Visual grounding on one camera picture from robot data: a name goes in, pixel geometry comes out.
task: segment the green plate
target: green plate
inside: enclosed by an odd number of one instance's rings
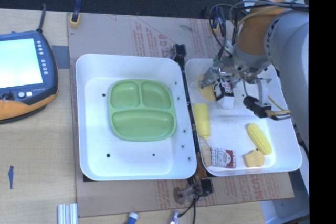
[[[114,133],[123,140],[157,141],[176,128],[170,90],[154,80],[126,79],[109,90],[109,118]]]

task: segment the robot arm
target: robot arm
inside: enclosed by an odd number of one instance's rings
[[[264,117],[264,112],[270,109],[267,102],[267,81],[259,79],[258,75],[272,65],[279,73],[287,106],[309,149],[309,14],[274,6],[254,8],[250,14],[237,36],[237,42],[233,42],[232,55],[222,57],[218,65],[210,67],[200,81],[200,87],[203,88],[220,77],[229,78],[233,87],[242,80],[258,84],[259,99],[249,99],[246,103],[244,100],[244,105],[257,116]]]

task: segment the clamp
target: clamp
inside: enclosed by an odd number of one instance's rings
[[[82,8],[82,0],[76,0],[75,10],[71,13],[70,23],[74,26],[77,26],[80,19],[80,9]]]

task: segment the button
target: button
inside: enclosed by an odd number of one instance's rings
[[[15,94],[12,91],[9,91],[7,99],[8,100],[14,100],[15,99]]]
[[[17,94],[17,96],[18,96],[19,98],[23,98],[23,97],[26,96],[26,94],[25,94],[24,92],[19,92],[19,93]]]
[[[2,96],[1,96],[2,99],[4,100],[8,100],[8,93],[4,93]]]

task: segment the white tray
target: white tray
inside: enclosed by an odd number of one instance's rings
[[[176,130],[151,142],[118,138],[110,126],[108,92],[123,79],[151,79],[168,87]],[[86,54],[76,62],[80,167],[92,180],[183,179],[197,166],[183,78],[168,58]]]
[[[215,100],[208,101],[201,95],[197,85],[198,80],[212,64],[212,59],[192,59],[187,62],[185,72],[190,100],[192,105],[196,103],[208,104],[211,131],[207,139],[208,144],[214,148],[234,150],[236,168],[210,166],[206,168],[208,172],[215,176],[231,176],[297,170],[301,166],[302,156],[291,119],[274,121],[255,116],[243,104],[245,91],[242,82],[239,82],[237,87],[233,89],[235,100],[232,109],[222,109]],[[259,77],[271,78],[268,84],[269,96],[282,108],[287,108],[275,69],[270,66]],[[258,98],[257,85],[246,84],[246,88],[249,95]],[[272,109],[278,110],[275,105],[272,106]],[[265,156],[265,163],[262,167],[246,167],[243,159],[243,155],[255,149],[255,145],[246,131],[246,125],[253,122],[263,130],[273,149],[271,154]]]

